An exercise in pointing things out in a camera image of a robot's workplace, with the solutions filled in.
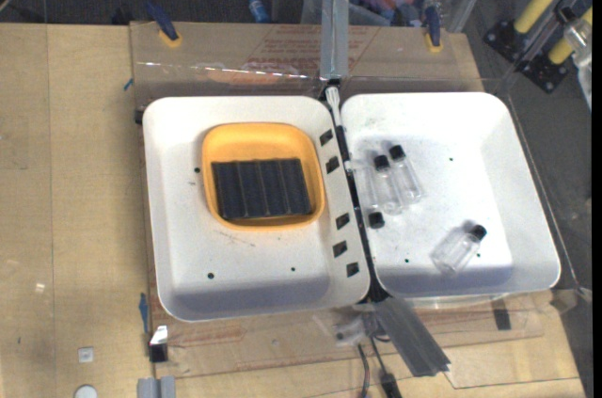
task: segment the bottle cap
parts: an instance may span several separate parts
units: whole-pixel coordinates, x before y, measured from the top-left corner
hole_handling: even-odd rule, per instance
[[[391,164],[388,162],[386,155],[377,155],[374,157],[374,166],[376,167],[376,170],[384,170],[390,168]]]
[[[368,215],[368,224],[372,229],[380,229],[385,226],[385,219],[382,213],[375,212]]]
[[[391,155],[391,159],[393,159],[394,161],[399,161],[399,160],[405,158],[404,148],[402,146],[400,146],[399,144],[391,147],[388,150],[388,153]]]
[[[475,236],[479,241],[482,241],[485,235],[487,234],[487,229],[481,226],[480,224],[477,224],[474,228],[472,228],[472,230],[470,230],[470,233],[473,236]]]

